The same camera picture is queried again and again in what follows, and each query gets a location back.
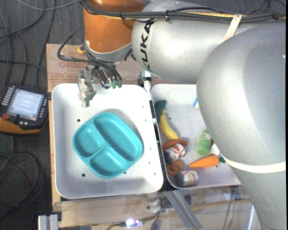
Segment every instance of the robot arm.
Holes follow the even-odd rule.
[[[205,124],[248,192],[262,229],[287,229],[281,18],[286,14],[243,16],[227,39],[234,15],[215,16],[192,3],[82,0],[82,5],[87,58],[115,68],[132,49],[152,74],[197,84]]]

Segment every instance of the can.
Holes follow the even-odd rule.
[[[195,186],[199,182],[196,171],[179,171],[176,173],[175,181],[178,186]]]
[[[186,154],[184,147],[177,143],[176,145],[164,150],[164,160],[167,164],[171,164],[177,159],[183,157]]]

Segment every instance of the red button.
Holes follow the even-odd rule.
[[[2,118],[3,118],[4,120],[7,120],[7,121],[9,121],[10,117],[11,117],[11,116],[8,115],[8,114],[6,114],[6,113],[2,115]]]

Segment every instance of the white tray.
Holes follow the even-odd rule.
[[[77,84],[60,84],[52,92],[56,188],[66,199],[148,194],[163,184],[155,129],[146,91],[136,85],[103,89],[91,106],[81,107]],[[101,112],[112,112],[124,120],[140,137],[144,151],[126,173],[103,179],[92,172],[72,147],[72,137],[87,120]]]
[[[197,153],[199,138],[206,126],[199,108],[194,107],[197,97],[196,85],[185,84],[157,84],[151,90],[154,104],[160,100],[166,100],[166,115],[170,126],[181,139],[188,141],[185,148],[186,155],[181,159],[184,170],[196,170],[199,175],[199,183],[196,186],[179,187],[174,177],[167,175],[169,182],[178,189],[209,188],[217,186],[241,185],[232,169],[226,163],[219,163],[217,167],[197,168],[189,167],[189,164],[203,157]],[[161,144],[168,139],[159,132]]]

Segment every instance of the green bottle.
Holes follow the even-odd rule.
[[[209,134],[208,129],[205,129],[200,137],[200,143],[197,147],[197,152],[201,155],[207,155],[211,146],[212,138]]]

